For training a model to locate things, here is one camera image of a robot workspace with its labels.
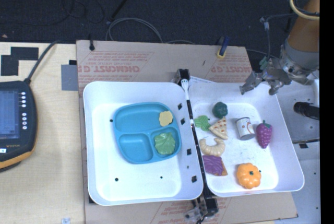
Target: white tray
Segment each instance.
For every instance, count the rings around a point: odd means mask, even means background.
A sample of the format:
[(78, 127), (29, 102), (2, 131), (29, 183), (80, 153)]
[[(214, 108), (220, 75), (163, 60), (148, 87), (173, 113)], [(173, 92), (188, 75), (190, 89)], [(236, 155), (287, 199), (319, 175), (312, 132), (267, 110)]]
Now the white tray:
[[(83, 92), (88, 191), (97, 204), (187, 200), (201, 195), (203, 180), (185, 94), (179, 85), (96, 81), (87, 84)], [(177, 155), (147, 164), (124, 159), (110, 119), (118, 108), (138, 102), (160, 102), (171, 109), (181, 134), (182, 145)]]
[[(210, 124), (218, 118), (212, 113), (213, 106), (221, 101), (228, 106), (225, 152), (222, 160), (227, 176), (206, 173), (209, 189), (221, 197), (260, 194), (272, 192), (298, 191), (304, 185), (304, 175), (296, 156), (276, 96), (268, 94), (269, 86), (260, 84), (256, 90), (241, 95), (240, 84), (233, 83), (194, 83), (189, 88), (189, 96), (194, 119), (206, 115)], [(266, 121), (273, 126), (269, 146), (262, 149), (256, 137), (240, 140), (235, 120), (248, 116), (254, 130)], [(205, 138), (207, 145), (215, 145), (212, 132), (195, 128), (198, 140)], [(261, 171), (261, 184), (251, 190), (237, 182), (236, 170), (239, 164), (250, 162)]]

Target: blue plate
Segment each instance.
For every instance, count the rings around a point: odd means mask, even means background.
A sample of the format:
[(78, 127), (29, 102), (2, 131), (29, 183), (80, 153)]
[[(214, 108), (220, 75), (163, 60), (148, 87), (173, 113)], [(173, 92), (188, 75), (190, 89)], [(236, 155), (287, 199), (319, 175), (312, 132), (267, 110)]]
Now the blue plate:
[[(161, 126), (161, 112), (170, 111), (172, 122)], [(181, 136), (173, 112), (159, 102), (142, 102), (123, 106), (116, 110), (113, 128), (117, 145), (123, 157), (130, 163), (152, 163), (175, 156), (181, 149)], [(158, 153), (154, 137), (161, 133), (171, 133), (175, 140), (175, 150), (170, 155)]]

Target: can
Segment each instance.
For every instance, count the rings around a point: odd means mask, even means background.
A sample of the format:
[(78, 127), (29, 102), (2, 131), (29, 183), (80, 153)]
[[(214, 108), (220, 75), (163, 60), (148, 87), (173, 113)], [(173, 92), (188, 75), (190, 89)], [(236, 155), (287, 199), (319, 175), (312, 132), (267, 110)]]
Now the can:
[(235, 121), (241, 140), (248, 140), (255, 137), (255, 132), (249, 117), (239, 118)]

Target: yellow cable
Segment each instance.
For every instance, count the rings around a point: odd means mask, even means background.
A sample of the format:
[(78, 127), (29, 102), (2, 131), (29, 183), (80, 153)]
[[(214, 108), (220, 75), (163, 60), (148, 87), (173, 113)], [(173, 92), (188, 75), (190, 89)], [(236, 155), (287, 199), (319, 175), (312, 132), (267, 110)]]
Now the yellow cable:
[(312, 15), (307, 15), (302, 12), (300, 12), (294, 5), (293, 0), (290, 0), (290, 6), (292, 10), (300, 17), (308, 19), (308, 20), (319, 20), (320, 16), (312, 16)]

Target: croissant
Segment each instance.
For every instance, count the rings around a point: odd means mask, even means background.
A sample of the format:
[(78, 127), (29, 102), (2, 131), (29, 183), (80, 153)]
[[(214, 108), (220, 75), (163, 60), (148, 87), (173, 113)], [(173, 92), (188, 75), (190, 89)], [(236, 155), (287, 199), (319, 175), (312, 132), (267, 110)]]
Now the croissant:
[(221, 138), (215, 138), (216, 145), (210, 146), (206, 144), (206, 140), (203, 138), (199, 141), (199, 148), (205, 155), (221, 156), (225, 151), (225, 142)]

